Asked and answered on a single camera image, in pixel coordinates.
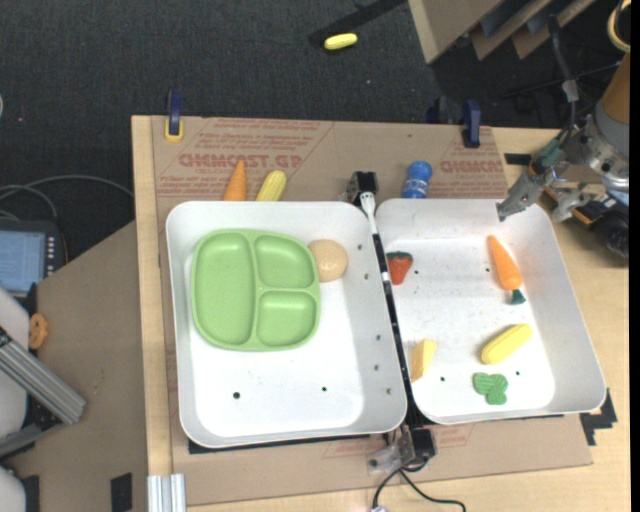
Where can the beige round bread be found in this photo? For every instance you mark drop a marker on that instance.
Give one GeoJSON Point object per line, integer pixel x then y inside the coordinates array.
{"type": "Point", "coordinates": [330, 260]}

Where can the brown cardboard board red print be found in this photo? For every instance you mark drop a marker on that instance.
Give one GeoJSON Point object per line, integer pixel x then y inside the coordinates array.
{"type": "Point", "coordinates": [320, 145]}

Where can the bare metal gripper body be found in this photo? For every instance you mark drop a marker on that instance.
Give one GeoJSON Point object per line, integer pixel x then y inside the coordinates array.
{"type": "Point", "coordinates": [607, 170]}

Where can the yellow oblong toy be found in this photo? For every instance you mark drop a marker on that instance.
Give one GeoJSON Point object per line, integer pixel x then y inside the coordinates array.
{"type": "Point", "coordinates": [341, 41]}

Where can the green divided plate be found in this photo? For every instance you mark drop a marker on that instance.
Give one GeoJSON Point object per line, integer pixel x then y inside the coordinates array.
{"type": "Point", "coordinates": [250, 290]}

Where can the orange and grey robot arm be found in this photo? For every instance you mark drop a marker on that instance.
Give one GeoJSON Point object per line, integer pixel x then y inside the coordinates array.
{"type": "Point", "coordinates": [616, 95]}

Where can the orange pretzel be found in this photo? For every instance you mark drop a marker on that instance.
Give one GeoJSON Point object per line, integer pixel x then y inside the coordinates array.
{"type": "Point", "coordinates": [38, 332]}

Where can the green lettuce leaf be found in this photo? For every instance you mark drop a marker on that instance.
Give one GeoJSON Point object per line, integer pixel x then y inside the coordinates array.
{"type": "Point", "coordinates": [491, 387]}

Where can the red strawberry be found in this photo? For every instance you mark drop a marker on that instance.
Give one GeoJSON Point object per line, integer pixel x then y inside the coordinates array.
{"type": "Point", "coordinates": [399, 267]}

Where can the thin black and white rod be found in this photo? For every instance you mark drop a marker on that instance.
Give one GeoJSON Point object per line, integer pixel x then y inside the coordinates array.
{"type": "Point", "coordinates": [389, 295]}

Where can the yellow cheese wedge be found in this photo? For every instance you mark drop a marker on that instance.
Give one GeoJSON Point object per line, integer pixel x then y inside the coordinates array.
{"type": "Point", "coordinates": [421, 359]}

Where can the yellow corn cob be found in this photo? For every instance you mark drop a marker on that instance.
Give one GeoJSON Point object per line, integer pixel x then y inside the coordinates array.
{"type": "Point", "coordinates": [506, 344]}
{"type": "Point", "coordinates": [271, 186]}

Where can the orange carrot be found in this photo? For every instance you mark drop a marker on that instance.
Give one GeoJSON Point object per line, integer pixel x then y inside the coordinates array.
{"type": "Point", "coordinates": [505, 267]}
{"type": "Point", "coordinates": [236, 185]}

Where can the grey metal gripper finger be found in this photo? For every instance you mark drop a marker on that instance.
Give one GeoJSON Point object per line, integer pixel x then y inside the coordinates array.
{"type": "Point", "coordinates": [520, 195]}
{"type": "Point", "coordinates": [570, 197]}

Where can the white plastic tray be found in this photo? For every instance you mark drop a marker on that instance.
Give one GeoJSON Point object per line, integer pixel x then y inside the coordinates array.
{"type": "Point", "coordinates": [280, 390]}
{"type": "Point", "coordinates": [460, 310]}

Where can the blue bottle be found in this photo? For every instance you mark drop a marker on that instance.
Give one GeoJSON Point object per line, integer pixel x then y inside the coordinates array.
{"type": "Point", "coordinates": [417, 180]}

